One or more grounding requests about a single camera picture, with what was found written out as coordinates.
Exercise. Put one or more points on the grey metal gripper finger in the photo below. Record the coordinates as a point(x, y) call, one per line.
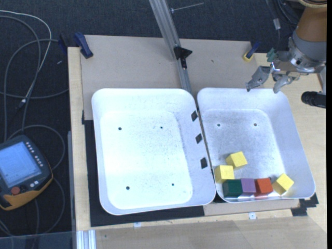
point(259, 75)
point(282, 82)

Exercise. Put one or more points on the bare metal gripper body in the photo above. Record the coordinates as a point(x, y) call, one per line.
point(298, 65)

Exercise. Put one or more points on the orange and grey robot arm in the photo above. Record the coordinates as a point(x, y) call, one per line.
point(311, 25)

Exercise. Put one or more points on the white plastic tray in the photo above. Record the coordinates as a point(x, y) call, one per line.
point(145, 159)
point(246, 139)

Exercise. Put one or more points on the yellow cube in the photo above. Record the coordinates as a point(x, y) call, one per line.
point(236, 159)
point(224, 173)
point(282, 183)

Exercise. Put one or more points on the orange cube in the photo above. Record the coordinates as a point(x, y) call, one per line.
point(264, 185)

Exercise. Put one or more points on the purple cube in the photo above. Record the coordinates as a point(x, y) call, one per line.
point(248, 185)

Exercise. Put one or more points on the green cube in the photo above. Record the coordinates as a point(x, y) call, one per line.
point(232, 188)

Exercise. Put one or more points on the brown cardboard board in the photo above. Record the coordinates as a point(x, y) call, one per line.
point(135, 66)

